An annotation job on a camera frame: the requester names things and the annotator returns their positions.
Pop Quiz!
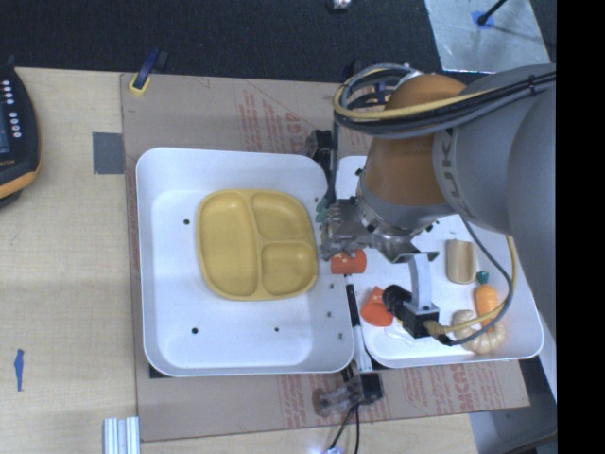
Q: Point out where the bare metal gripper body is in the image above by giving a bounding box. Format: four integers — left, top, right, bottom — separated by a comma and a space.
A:
320, 197, 430, 263

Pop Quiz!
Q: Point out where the thin black and white rod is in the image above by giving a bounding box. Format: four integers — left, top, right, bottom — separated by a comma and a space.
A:
330, 123, 373, 374

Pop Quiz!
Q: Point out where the orange pizza slice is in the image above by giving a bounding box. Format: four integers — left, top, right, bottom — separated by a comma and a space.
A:
359, 285, 395, 327

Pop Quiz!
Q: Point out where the yellow divided plate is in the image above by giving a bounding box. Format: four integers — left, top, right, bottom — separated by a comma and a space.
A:
195, 188, 320, 302

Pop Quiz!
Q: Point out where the beige bread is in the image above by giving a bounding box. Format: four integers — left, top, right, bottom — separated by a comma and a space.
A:
445, 238, 476, 285

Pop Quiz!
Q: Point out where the white plastic tray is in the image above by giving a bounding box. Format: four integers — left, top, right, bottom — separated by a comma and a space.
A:
337, 155, 545, 370
135, 147, 356, 378

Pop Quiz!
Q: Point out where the orange carrot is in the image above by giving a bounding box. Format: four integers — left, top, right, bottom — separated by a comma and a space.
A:
474, 271, 500, 326

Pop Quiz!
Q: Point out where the beige croissant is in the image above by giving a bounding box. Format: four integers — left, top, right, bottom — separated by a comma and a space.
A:
451, 308, 507, 356

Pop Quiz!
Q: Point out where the brown cardboard board red print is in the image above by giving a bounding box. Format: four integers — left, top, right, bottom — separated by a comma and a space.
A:
119, 72, 531, 443

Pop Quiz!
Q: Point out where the black block with thin wires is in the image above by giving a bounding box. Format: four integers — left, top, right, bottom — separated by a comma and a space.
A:
303, 129, 336, 170
313, 370, 385, 416

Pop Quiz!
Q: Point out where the black cylinder on white bracket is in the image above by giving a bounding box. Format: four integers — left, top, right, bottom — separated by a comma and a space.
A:
382, 252, 441, 340

